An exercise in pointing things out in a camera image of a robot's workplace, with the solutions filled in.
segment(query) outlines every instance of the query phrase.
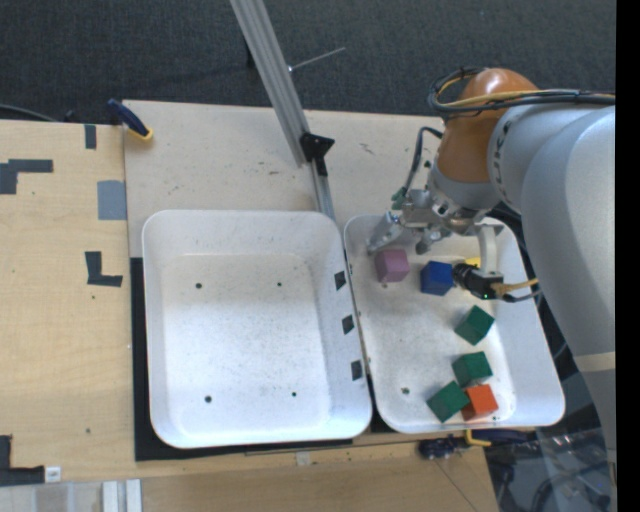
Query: empty white tray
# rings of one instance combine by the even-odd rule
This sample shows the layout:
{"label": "empty white tray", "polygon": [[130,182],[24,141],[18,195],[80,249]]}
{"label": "empty white tray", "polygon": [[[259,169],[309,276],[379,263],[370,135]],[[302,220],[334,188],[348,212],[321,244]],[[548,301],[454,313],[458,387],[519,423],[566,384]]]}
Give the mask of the empty white tray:
{"label": "empty white tray", "polygon": [[150,413],[178,448],[369,424],[342,238],[318,212],[166,210],[142,231]]}
{"label": "empty white tray", "polygon": [[[345,246],[376,405],[393,429],[408,433],[549,425],[564,413],[564,394],[533,300],[514,304],[483,301],[460,288],[444,296],[420,291],[420,270],[429,260],[445,263],[479,257],[476,237],[452,235],[417,255],[411,230],[389,248],[403,248],[411,267],[399,283],[378,282],[366,240],[380,216],[351,219]],[[498,221],[487,219],[486,223]],[[517,240],[505,226],[496,237],[498,270],[505,283],[527,280]],[[487,336],[471,345],[454,332],[477,305],[494,317]],[[499,409],[464,421],[460,412],[441,423],[426,400],[455,380],[451,364],[461,355],[484,351],[493,371],[490,384]]]}

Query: cube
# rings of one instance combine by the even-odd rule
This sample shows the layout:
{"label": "cube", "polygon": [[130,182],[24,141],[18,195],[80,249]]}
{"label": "cube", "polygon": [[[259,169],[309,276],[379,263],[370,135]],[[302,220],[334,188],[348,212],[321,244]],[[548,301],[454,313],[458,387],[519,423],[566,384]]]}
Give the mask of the cube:
{"label": "cube", "polygon": [[477,345],[487,335],[492,325],[493,317],[474,305],[467,311],[454,331],[472,345]]}
{"label": "cube", "polygon": [[465,421],[485,416],[498,410],[498,402],[496,402],[496,398],[489,384],[472,386],[465,389],[464,393],[469,398],[469,403],[461,410],[462,417]]}
{"label": "cube", "polygon": [[427,405],[441,423],[469,404],[469,397],[455,380],[452,380],[427,400]]}
{"label": "cube", "polygon": [[397,283],[409,273],[409,260],[404,249],[384,249],[374,257],[378,281]]}
{"label": "cube", "polygon": [[465,354],[451,365],[460,387],[482,384],[493,375],[491,366],[484,352]]}
{"label": "cube", "polygon": [[430,261],[420,271],[420,291],[431,295],[444,295],[453,288],[453,266],[441,261]]}

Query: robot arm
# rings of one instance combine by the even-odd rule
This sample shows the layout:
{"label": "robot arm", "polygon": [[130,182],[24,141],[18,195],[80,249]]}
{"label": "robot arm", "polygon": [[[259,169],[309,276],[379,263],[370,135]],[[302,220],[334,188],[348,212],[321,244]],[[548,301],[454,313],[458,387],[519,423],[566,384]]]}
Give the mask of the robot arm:
{"label": "robot arm", "polygon": [[[469,77],[457,101],[439,103]],[[500,202],[520,214],[538,285],[600,418],[615,503],[615,97],[541,91],[509,70],[473,69],[434,83],[430,103],[446,127],[427,186],[401,189],[401,212],[383,217],[369,252],[404,229],[420,237],[419,253],[451,233],[477,236]]]}

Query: purple block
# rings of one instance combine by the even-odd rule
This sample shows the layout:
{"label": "purple block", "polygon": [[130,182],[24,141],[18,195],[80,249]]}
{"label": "purple block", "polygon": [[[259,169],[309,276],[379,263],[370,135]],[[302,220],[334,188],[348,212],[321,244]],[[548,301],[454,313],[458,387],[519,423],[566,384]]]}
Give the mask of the purple block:
{"label": "purple block", "polygon": [[397,283],[409,273],[409,260],[404,249],[385,249],[375,256],[376,273],[381,283]]}
{"label": "purple block", "polygon": [[420,271],[420,291],[431,295],[444,295],[453,287],[453,266],[450,263],[430,261]]}

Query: wooden table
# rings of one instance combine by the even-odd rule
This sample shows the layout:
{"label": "wooden table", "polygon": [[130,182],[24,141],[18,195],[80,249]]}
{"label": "wooden table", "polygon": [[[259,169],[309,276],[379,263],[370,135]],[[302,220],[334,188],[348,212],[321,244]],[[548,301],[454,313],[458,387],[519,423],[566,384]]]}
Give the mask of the wooden table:
{"label": "wooden table", "polygon": [[[11,159],[53,161],[53,172],[19,172],[16,194],[0,195],[0,435],[13,436],[11,466],[59,467],[63,482],[141,478],[145,510],[147,506],[148,510],[163,509],[171,489],[184,489],[185,485],[202,490],[204,494],[191,493],[194,503],[198,499],[202,503],[208,499],[205,488],[216,482],[217,492],[226,493],[231,504],[234,485],[236,490],[245,485],[277,489],[286,487],[290,479],[299,484],[297,491],[288,494],[292,503],[302,500],[317,484],[324,490],[313,493],[321,499],[319,503],[329,505],[340,499],[331,489],[342,488],[344,478],[352,479],[354,488],[365,494],[369,492],[364,491],[367,482],[374,485],[372,494],[366,499],[361,496],[363,502],[370,502],[372,510],[387,510],[374,497],[388,494],[387,500],[393,500],[398,488],[376,482],[386,478],[398,482],[399,474],[416,486],[410,493],[415,508],[401,507],[403,510],[429,510],[422,507],[421,500],[440,504],[434,510],[497,510],[481,448],[446,461],[425,461],[418,456],[417,440],[437,435],[365,433],[351,446],[308,451],[302,456],[299,451],[283,450],[188,460],[135,460],[129,260],[139,250],[131,243],[136,226],[139,228],[144,215],[160,205],[154,194],[166,187],[166,198],[172,198],[168,192],[174,190],[173,199],[182,193],[184,200],[192,189],[208,194],[204,205],[213,198],[219,208],[273,208],[272,199],[255,195],[260,187],[252,188],[252,176],[261,176],[262,180],[280,180],[285,187],[287,182],[301,183],[287,194],[291,202],[278,199],[282,209],[314,209],[315,203],[309,188],[311,177],[292,170],[293,159],[287,154],[271,109],[128,104],[153,127],[151,146],[119,126],[96,126],[97,144],[91,149],[86,147],[85,126],[81,124],[0,122],[0,163]],[[257,122],[242,134],[242,144],[229,147],[228,140],[218,139],[222,146],[216,145],[206,124],[218,123],[220,128],[225,116],[236,114],[251,116]],[[318,134],[337,140],[327,164],[338,224],[343,226],[354,214],[379,213],[386,208],[388,194],[379,190],[384,190],[387,182],[398,186],[404,182],[415,134],[425,119],[322,112],[307,115],[312,129],[317,127]],[[380,120],[376,140],[386,140],[385,144],[371,139],[370,122],[375,119]],[[439,123],[436,119],[427,121],[434,126]],[[366,125],[368,128],[354,139],[353,131]],[[253,137],[260,133],[268,135]],[[341,145],[342,135],[351,142]],[[184,144],[172,147],[178,140]],[[202,147],[203,140],[207,147]],[[264,157],[254,159],[252,165],[232,159],[232,154],[246,154],[247,148]],[[425,151],[434,150],[434,143],[425,141]],[[196,176],[211,165],[211,159],[236,165],[240,188],[216,195],[198,189],[192,180],[190,187],[184,188],[185,195],[182,187],[164,182],[158,164],[162,162],[166,172],[181,163]],[[354,190],[351,184],[363,170],[367,179]],[[149,177],[157,179],[148,181]],[[101,220],[98,182],[125,179],[128,221]],[[381,180],[385,187],[380,187]],[[147,200],[140,199],[137,207],[132,207],[132,201],[138,201],[131,196],[132,187],[147,187]],[[194,207],[200,204],[198,193],[192,194]],[[257,197],[262,202],[256,205]],[[103,274],[123,276],[121,286],[87,283],[87,251],[101,252]],[[188,475],[193,479],[185,480]],[[171,494],[174,501],[181,496],[178,490],[178,494]]]}

